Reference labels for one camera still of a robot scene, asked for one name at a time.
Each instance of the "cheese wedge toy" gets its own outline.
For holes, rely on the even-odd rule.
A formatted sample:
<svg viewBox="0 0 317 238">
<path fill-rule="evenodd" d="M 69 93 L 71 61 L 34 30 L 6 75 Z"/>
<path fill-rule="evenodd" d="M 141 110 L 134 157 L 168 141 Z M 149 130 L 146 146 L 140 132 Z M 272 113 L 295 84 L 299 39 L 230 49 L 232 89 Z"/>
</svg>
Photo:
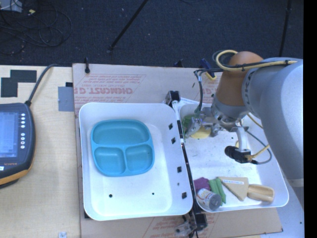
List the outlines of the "cheese wedge toy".
<svg viewBox="0 0 317 238">
<path fill-rule="evenodd" d="M 249 184 L 247 177 L 218 178 L 240 201 L 243 201 L 246 197 L 265 202 L 272 202 L 274 199 L 274 189 L 264 185 Z"/>
<path fill-rule="evenodd" d="M 248 195 L 249 179 L 247 177 L 218 177 L 240 201 Z"/>
</svg>

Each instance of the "black clip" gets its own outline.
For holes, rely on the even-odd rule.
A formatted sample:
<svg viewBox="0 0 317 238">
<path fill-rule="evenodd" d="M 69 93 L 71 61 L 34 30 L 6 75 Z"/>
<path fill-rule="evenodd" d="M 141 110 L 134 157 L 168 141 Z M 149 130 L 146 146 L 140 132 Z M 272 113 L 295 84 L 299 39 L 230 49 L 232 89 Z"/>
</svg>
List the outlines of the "black clip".
<svg viewBox="0 0 317 238">
<path fill-rule="evenodd" d="M 178 62 L 174 63 L 173 66 L 177 68 L 184 68 L 182 61 L 183 59 L 179 60 Z"/>
<path fill-rule="evenodd" d="M 85 58 L 85 64 L 86 64 L 85 73 L 88 74 L 90 72 L 90 69 L 89 69 L 88 58 L 87 57 Z"/>
</svg>

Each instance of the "black tape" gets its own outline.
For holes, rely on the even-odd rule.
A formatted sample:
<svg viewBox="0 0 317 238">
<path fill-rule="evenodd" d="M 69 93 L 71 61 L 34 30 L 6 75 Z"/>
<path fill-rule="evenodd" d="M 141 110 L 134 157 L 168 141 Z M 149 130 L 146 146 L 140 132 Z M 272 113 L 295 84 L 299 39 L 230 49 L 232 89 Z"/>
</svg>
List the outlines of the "black tape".
<svg viewBox="0 0 317 238">
<path fill-rule="evenodd" d="M 1 97 L 18 97 L 18 83 L 36 83 L 36 70 L 11 70 L 10 77 L 1 78 Z"/>
</svg>

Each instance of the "blue plate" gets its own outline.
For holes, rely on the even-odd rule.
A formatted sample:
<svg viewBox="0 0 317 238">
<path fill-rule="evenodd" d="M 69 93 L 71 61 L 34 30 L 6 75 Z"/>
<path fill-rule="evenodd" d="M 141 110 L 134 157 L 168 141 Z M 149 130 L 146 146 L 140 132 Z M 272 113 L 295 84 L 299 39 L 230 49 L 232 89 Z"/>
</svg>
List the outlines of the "blue plate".
<svg viewBox="0 0 317 238">
<path fill-rule="evenodd" d="M 133 176 L 154 164 L 153 141 L 147 126 L 133 119 L 97 123 L 91 132 L 91 147 L 98 170 L 105 176 Z"/>
</svg>

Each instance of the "screen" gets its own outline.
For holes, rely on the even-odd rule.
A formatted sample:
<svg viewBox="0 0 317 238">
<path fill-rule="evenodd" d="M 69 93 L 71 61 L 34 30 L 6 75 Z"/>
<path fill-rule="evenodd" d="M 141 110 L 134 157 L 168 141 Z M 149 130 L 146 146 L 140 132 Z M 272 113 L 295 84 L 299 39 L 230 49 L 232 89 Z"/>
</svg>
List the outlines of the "screen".
<svg viewBox="0 0 317 238">
<path fill-rule="evenodd" d="M 0 112 L 0 158 L 17 156 L 18 112 Z"/>
</svg>

